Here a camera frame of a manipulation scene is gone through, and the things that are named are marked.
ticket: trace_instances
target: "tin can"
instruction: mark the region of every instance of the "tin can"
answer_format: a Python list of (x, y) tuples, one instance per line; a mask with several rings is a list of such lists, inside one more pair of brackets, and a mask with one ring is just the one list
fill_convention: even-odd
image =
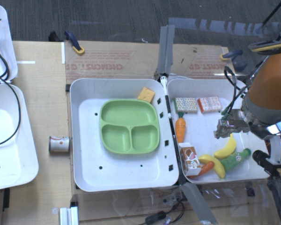
[(49, 152), (69, 152), (69, 137), (49, 137)]

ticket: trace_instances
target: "orange carrot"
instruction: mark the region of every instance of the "orange carrot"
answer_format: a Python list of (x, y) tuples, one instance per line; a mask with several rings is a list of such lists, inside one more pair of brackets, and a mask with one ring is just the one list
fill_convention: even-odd
[(178, 143), (183, 143), (184, 140), (184, 134), (185, 134), (185, 128), (186, 128), (186, 122), (182, 118), (183, 113), (178, 112), (179, 118), (177, 119), (175, 123), (175, 133), (176, 133), (176, 138)]
[(207, 173), (210, 169), (212, 169), (214, 167), (214, 162), (213, 161), (208, 161), (207, 163), (205, 163), (202, 167), (201, 167), (201, 171), (199, 172), (198, 175), (195, 176), (188, 176), (188, 178), (196, 178), (199, 177), (205, 173)]

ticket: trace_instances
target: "banana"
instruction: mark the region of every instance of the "banana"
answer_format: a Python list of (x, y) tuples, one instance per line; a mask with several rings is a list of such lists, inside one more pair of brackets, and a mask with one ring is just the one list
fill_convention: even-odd
[(236, 141), (231, 133), (226, 146), (214, 152), (214, 156), (219, 159), (226, 158), (234, 152), (235, 148), (236, 148)]
[(214, 167), (213, 169), (219, 175), (220, 178), (225, 178), (226, 172), (224, 169), (224, 166), (221, 164), (220, 160), (217, 158), (209, 155), (209, 154), (203, 154), (200, 157), (198, 157), (198, 160), (202, 163), (207, 163), (208, 161), (213, 161), (214, 162)]

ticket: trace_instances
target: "bottle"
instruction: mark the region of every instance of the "bottle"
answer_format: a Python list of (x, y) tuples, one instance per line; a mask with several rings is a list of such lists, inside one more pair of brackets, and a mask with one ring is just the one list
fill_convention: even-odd
[(251, 150), (246, 148), (242, 152), (234, 152), (228, 157), (224, 158), (221, 163), (225, 168), (225, 171), (228, 172), (232, 168), (241, 164), (246, 158), (251, 155)]

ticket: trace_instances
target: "green divided plate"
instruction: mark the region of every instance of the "green divided plate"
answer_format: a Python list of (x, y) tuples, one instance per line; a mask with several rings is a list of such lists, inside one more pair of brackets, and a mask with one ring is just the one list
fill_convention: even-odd
[(115, 99), (100, 110), (103, 145), (119, 154), (143, 154), (159, 144), (159, 122), (155, 108), (138, 99)]

